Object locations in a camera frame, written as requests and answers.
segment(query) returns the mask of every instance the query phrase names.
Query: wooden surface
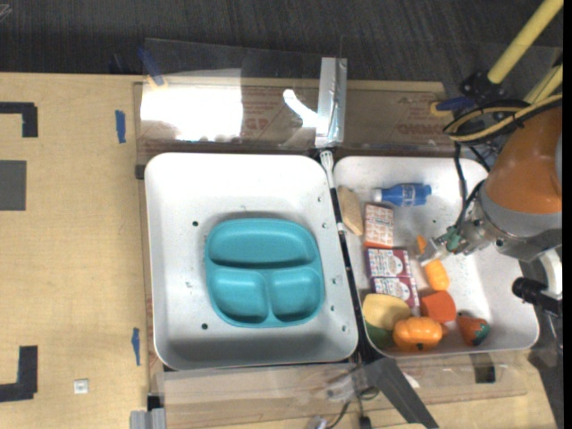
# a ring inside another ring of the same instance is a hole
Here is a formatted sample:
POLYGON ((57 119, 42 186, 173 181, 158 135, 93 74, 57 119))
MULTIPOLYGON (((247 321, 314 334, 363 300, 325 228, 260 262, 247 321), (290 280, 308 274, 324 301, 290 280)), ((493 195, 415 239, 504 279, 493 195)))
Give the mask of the wooden surface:
MULTIPOLYGON (((147 330, 133 175, 137 81, 0 74, 0 101, 34 102, 39 116, 39 138, 23 139, 20 116, 0 114, 0 160, 28 161, 26 211, 0 212, 0 383, 15 381, 19 346, 38 345, 39 356, 38 393, 0 403, 1 428, 126 428, 129 413, 145 407, 147 330), (124 144, 115 131, 117 109, 126 114, 124 144), (133 328, 140 332, 141 366, 133 328), (81 378, 89 379, 88 394, 73 393, 81 378)), ((518 395, 435 403, 430 411, 441 427, 555 427, 538 373, 524 359, 519 364, 518 395)), ((394 409, 370 416, 374 426, 403 427, 394 409)), ((338 427, 358 427, 356 414, 338 427)))

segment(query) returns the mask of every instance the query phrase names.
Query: teal tray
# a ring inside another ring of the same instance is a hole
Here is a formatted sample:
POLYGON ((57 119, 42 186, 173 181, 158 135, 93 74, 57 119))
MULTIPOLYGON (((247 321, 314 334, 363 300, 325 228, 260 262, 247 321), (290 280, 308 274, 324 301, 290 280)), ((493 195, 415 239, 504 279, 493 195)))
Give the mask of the teal tray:
POLYGON ((205 268, 211 305, 232 325, 303 324, 324 303, 315 239, 292 221, 248 218, 217 224, 206 240, 205 268))

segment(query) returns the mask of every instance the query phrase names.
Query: yellow tube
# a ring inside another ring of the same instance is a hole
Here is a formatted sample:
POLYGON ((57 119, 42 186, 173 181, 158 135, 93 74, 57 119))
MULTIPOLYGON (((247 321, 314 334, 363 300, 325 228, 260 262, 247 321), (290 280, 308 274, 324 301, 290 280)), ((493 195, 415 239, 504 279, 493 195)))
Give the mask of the yellow tube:
POLYGON ((542 80, 534 86, 525 97, 525 102, 529 104, 534 104, 540 102, 548 97, 556 88, 562 84, 562 79, 564 77, 564 64, 561 63, 556 67, 552 67, 551 70, 542 78, 542 80))
POLYGON ((501 84, 516 63, 534 43, 546 26, 558 14, 564 0, 544 0, 528 20, 496 64, 489 70, 487 78, 494 84, 501 84))

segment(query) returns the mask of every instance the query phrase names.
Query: dark floor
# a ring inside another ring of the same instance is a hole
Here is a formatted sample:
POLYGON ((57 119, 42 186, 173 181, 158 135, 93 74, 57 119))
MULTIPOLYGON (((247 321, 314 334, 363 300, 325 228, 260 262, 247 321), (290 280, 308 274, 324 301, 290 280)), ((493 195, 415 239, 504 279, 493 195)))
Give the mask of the dark floor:
MULTIPOLYGON (((352 79, 441 81, 454 94, 493 64, 541 1, 0 0, 13 9, 0 22, 0 71, 106 73, 122 55, 141 72, 137 47, 165 38, 341 54, 352 79)), ((562 50, 560 12, 505 85, 522 97, 562 50)), ((559 360, 543 370, 560 426, 562 369, 559 360)))

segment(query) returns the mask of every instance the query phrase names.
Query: white square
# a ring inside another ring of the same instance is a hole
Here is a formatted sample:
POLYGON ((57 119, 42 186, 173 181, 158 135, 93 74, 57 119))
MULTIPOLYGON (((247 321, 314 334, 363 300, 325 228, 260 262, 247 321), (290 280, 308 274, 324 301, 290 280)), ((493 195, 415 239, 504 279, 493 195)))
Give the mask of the white square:
POLYGON ((82 378, 80 380, 73 381, 74 394, 87 394, 88 392, 89 392, 89 380, 87 378, 82 378))

